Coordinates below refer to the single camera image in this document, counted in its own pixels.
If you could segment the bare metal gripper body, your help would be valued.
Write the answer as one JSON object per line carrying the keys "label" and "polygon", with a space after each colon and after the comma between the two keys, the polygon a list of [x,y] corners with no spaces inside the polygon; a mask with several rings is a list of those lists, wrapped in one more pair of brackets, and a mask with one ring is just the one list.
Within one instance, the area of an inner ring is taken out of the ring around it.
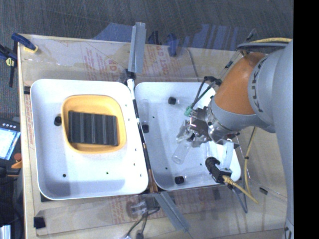
{"label": "bare metal gripper body", "polygon": [[223,126],[211,112],[211,108],[197,108],[190,113],[190,131],[198,135],[205,135],[208,141],[223,144],[224,140],[232,140],[240,134]]}

